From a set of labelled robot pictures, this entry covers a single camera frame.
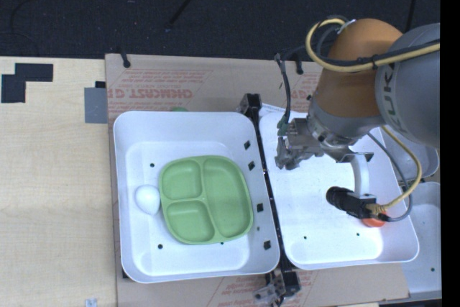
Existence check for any black cylinder on white bracket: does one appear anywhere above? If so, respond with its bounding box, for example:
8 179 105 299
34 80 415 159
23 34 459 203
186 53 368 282
325 150 387 221

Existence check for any orange round toy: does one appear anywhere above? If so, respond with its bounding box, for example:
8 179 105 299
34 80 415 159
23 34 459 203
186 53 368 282
361 213 388 229

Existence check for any white egg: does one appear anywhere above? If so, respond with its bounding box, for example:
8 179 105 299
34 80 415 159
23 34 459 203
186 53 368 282
134 183 162 216

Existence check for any white plastic tray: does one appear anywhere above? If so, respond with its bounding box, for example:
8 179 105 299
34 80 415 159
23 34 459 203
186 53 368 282
258 111 420 271
112 110 282 285

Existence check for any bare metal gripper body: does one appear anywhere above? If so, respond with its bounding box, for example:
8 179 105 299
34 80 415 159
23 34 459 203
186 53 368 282
285 117 361 159

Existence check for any brown cardboard board red print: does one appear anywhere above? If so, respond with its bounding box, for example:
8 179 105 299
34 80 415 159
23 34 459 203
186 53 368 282
104 53 411 307

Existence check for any green divided plate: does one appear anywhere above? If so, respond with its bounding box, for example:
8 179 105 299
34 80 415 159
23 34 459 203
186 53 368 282
157 155 254 246

